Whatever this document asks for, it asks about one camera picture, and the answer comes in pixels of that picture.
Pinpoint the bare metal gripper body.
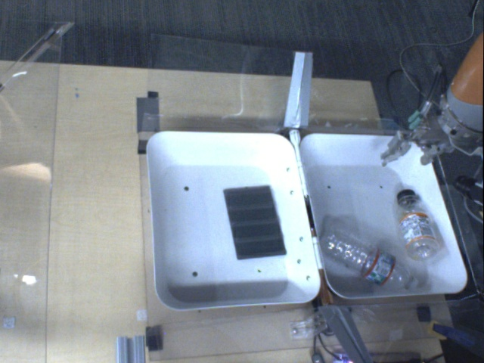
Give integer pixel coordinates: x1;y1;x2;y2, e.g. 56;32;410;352
410;106;484;157

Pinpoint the white plastic tray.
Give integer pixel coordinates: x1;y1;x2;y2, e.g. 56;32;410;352
298;132;469;300
145;130;323;312

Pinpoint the clear bottle with black cap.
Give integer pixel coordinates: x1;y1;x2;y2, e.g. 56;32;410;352
396;188;444;262

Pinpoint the thin black and white rod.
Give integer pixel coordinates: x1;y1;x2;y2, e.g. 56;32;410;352
288;128;323;275

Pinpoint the clear bottle with green label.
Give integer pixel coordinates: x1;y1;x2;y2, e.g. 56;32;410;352
320;216;421;291

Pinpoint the black ribbed rectangular pad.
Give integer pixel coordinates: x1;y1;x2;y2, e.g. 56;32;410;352
222;184;287;260

